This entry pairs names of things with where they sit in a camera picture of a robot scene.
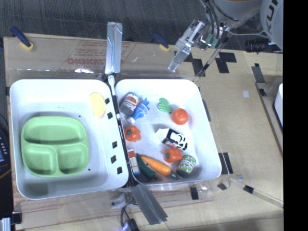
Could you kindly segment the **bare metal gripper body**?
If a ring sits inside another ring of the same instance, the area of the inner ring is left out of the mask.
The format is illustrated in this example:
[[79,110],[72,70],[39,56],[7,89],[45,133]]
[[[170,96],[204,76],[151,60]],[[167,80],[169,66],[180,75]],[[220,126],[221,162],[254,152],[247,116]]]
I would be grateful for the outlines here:
[[224,21],[209,19],[206,21],[194,20],[186,29],[183,36],[189,37],[192,47],[201,50],[222,49],[231,37]]

